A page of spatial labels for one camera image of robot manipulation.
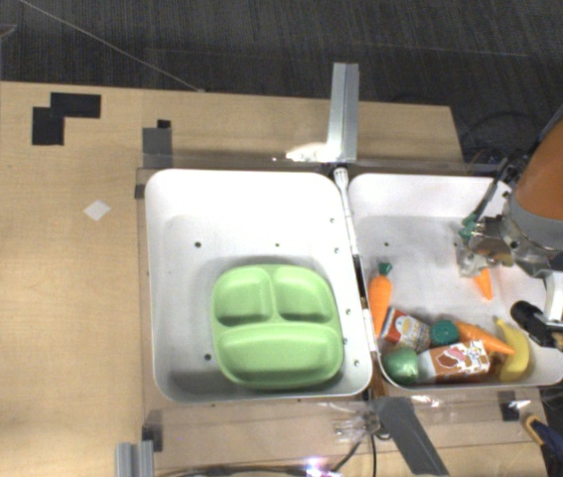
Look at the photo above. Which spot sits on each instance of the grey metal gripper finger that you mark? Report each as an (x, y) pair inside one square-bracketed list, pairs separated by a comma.
[(484, 265), (465, 261)]

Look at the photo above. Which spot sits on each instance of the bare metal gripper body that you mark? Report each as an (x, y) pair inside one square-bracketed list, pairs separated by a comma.
[(492, 244)]

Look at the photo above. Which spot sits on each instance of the small orange carrot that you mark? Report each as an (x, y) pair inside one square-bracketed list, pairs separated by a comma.
[(484, 286)]

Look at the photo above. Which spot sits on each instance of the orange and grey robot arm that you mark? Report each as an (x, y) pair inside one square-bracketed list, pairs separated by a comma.
[(556, 177)]

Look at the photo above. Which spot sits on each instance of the white plastic tray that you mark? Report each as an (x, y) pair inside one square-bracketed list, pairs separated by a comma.
[(241, 216), (410, 226)]

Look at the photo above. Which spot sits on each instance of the long orange carrot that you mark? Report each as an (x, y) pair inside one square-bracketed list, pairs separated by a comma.
[(482, 338)]

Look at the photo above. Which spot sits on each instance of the dark green round cap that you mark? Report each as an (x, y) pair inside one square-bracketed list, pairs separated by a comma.
[(444, 333)]

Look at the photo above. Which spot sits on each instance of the orange juice carton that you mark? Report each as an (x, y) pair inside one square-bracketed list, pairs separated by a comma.
[(405, 330)]

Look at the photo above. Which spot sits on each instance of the orange carrot with green top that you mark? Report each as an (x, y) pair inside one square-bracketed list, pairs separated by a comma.
[(379, 296)]

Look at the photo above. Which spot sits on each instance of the yellow banana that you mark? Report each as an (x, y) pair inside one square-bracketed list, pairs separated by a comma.
[(518, 356)]

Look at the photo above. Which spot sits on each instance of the white and brown carton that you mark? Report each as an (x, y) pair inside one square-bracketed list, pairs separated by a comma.
[(455, 363)]

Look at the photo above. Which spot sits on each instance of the green ball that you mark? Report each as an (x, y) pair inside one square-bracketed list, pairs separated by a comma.
[(401, 365)]

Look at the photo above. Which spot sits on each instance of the green divided plate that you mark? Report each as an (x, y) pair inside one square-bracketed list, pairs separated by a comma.
[(276, 331)]

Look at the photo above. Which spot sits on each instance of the black cylinder on white bracket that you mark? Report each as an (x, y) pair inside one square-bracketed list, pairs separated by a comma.
[(534, 318)]

